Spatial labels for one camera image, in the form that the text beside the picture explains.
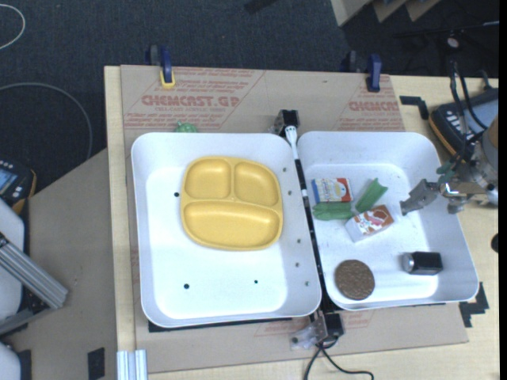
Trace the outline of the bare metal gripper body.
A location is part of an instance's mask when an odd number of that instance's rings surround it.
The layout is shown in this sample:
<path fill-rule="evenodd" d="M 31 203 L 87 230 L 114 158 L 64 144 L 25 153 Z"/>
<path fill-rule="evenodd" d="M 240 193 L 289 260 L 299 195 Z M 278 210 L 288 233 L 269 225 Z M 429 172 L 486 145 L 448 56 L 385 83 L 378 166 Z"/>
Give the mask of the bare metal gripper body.
<path fill-rule="evenodd" d="M 498 206 L 498 171 L 490 163 L 445 163 L 436 169 L 440 192 L 450 207 L 470 201 Z"/>

